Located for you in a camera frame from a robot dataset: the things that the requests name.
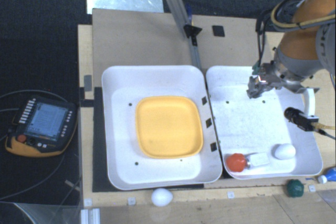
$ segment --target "wooden table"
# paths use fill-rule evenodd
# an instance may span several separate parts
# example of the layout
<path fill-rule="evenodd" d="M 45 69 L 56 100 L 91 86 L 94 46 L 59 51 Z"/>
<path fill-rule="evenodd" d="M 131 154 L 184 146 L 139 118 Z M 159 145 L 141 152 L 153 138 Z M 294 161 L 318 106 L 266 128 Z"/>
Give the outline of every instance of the wooden table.
<path fill-rule="evenodd" d="M 202 71 L 214 65 L 255 63 L 255 20 L 194 16 L 193 22 L 203 28 L 197 37 Z M 212 25 L 224 26 L 225 37 L 214 37 Z M 94 10 L 93 25 L 78 26 L 79 81 L 80 87 L 86 86 L 85 99 L 93 99 L 94 87 L 101 85 L 99 74 L 109 66 L 191 64 L 187 43 L 179 34 L 170 14 Z M 272 58 L 271 48 L 281 38 L 281 33 L 267 33 L 264 61 Z M 104 51 L 94 47 L 97 39 L 103 40 L 99 42 L 105 44 Z M 141 54 L 141 48 L 147 54 Z M 153 57 L 160 50 L 164 53 Z M 109 60 L 100 60 L 106 53 Z M 90 86 L 94 87 L 85 85 L 84 76 L 93 77 Z M 321 123 L 335 125 L 335 92 L 329 74 L 319 71 L 305 85 L 321 88 L 316 94 L 316 115 Z M 80 108 L 79 127 L 83 207 L 100 208 L 101 223 L 327 223 L 336 219 L 336 183 L 322 185 L 316 177 L 220 179 L 203 189 L 173 190 L 173 202 L 164 208 L 152 205 L 151 190 L 93 193 L 93 108 Z M 335 166 L 335 142 L 318 134 L 316 141 L 325 172 Z M 284 185 L 293 178 L 305 186 L 302 198 L 284 193 Z M 229 199 L 228 193 L 235 198 Z M 137 204 L 128 206 L 128 198 L 135 198 Z"/>

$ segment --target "yellow tray insert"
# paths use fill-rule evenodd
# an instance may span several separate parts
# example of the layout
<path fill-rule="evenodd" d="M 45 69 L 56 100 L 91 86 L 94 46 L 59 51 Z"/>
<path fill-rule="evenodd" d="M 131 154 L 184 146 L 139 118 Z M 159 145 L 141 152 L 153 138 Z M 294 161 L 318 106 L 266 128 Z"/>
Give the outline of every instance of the yellow tray insert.
<path fill-rule="evenodd" d="M 203 147 L 201 119 L 186 97 L 142 99 L 136 106 L 136 134 L 140 149 L 151 158 L 182 158 Z"/>

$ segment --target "white egg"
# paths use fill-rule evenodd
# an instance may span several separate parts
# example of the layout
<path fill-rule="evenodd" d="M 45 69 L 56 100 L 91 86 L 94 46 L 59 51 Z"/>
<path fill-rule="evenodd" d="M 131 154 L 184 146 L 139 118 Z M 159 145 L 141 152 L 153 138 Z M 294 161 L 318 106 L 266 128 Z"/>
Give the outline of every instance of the white egg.
<path fill-rule="evenodd" d="M 296 154 L 296 149 L 292 144 L 282 144 L 274 151 L 274 155 L 278 159 L 292 159 Z"/>
<path fill-rule="evenodd" d="M 172 199 L 173 194 L 165 188 L 158 188 L 152 193 L 152 202 L 156 206 L 166 206 Z"/>

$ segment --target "red emergency stop button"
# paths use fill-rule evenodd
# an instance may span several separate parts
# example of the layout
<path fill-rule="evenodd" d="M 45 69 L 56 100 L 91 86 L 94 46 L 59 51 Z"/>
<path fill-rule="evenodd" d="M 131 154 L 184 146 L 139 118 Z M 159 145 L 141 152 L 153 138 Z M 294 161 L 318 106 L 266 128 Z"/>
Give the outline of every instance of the red emergency stop button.
<path fill-rule="evenodd" d="M 18 140 L 19 142 L 21 143 L 25 143 L 27 141 L 27 136 L 24 135 L 24 134 L 19 134 L 17 137 L 16 137 L 16 140 Z"/>

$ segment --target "white tray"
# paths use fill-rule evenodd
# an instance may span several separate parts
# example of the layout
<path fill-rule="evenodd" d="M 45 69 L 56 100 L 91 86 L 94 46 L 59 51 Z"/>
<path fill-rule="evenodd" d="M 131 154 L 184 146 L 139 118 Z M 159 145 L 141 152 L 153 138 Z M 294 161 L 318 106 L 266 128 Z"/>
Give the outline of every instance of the white tray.
<path fill-rule="evenodd" d="M 258 99 L 247 96 L 251 67 L 211 67 L 206 73 L 211 107 L 223 158 L 233 153 L 244 155 L 266 152 L 267 166 L 228 173 L 237 179 L 316 175 L 322 158 L 312 132 L 289 123 L 283 112 L 287 107 L 304 110 L 300 94 L 287 89 L 264 92 Z M 274 150 L 279 144 L 296 148 L 293 159 L 279 160 Z"/>
<path fill-rule="evenodd" d="M 209 183 L 222 174 L 203 74 L 192 66 L 117 66 L 102 75 L 108 176 L 118 189 Z M 176 95 L 197 106 L 204 135 L 202 150 L 190 157 L 155 159 L 140 149 L 135 129 L 135 108 L 146 97 Z"/>

